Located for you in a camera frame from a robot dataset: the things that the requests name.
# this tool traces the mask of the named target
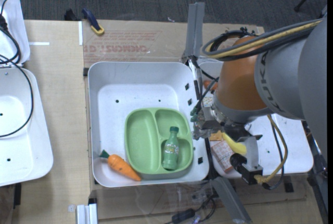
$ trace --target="wooden surface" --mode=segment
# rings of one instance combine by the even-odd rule
[[[22,183],[21,205],[14,210],[12,222],[74,224],[72,209],[87,204],[91,191],[83,48],[79,45],[78,23],[26,20],[25,26],[29,42],[49,42],[30,46],[31,58],[25,67],[38,82],[54,165],[46,176]],[[301,199],[246,205],[253,223],[322,223],[306,177],[297,184],[303,186],[305,193]],[[250,191],[247,199],[251,200]],[[100,223],[165,223],[171,216],[128,217]],[[218,208],[207,223],[234,222],[225,208]]]

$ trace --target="bottle label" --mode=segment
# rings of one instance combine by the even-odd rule
[[[179,147],[176,146],[175,144],[167,143],[165,144],[164,151],[165,153],[178,155]]]

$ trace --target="green bottle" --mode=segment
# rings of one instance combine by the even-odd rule
[[[164,145],[162,166],[168,170],[177,169],[177,160],[179,154],[179,143],[177,139],[178,132],[178,127],[170,127],[170,137]]]

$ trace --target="yellow cable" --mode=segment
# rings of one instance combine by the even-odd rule
[[[270,119],[271,124],[274,126],[274,128],[277,130],[277,132],[280,136],[282,144],[285,148],[285,156],[283,157],[283,160],[277,166],[277,168],[268,177],[264,177],[262,175],[255,175],[254,178],[256,179],[257,183],[269,182],[277,174],[277,172],[283,167],[283,165],[285,164],[285,162],[287,160],[287,156],[288,156],[287,144],[286,144],[286,142],[285,142],[285,140],[282,136],[282,133],[281,133],[280,129],[277,127],[276,123],[273,121],[273,119],[270,115],[267,115],[267,117]]]
[[[223,53],[212,54],[212,55],[208,55],[208,56],[210,58],[223,58],[223,57],[226,57],[226,56],[237,54],[237,53],[239,53],[241,51],[244,51],[244,50],[247,50],[249,48],[257,47],[259,45],[263,45],[265,43],[277,40],[279,38],[282,38],[282,37],[285,37],[285,36],[288,36],[288,35],[291,35],[291,34],[295,34],[295,33],[301,32],[301,31],[309,29],[309,28],[312,28],[312,27],[316,26],[317,24],[319,24],[320,22],[321,22],[321,20],[320,21],[316,21],[316,22],[312,22],[312,23],[308,23],[308,24],[302,25],[300,27],[296,27],[296,28],[292,28],[292,29],[283,31],[281,33],[269,36],[267,38],[263,38],[263,39],[257,40],[255,42],[243,45],[241,47],[238,47],[238,48],[235,48],[235,49],[223,52]]]

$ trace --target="green divided plate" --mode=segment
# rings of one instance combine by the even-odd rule
[[[176,170],[162,167],[164,144],[170,136],[171,126],[179,128]],[[132,111],[125,122],[125,147],[129,163],[137,172],[161,175],[162,178],[185,170],[193,159],[193,143],[187,118],[181,112],[168,108]]]

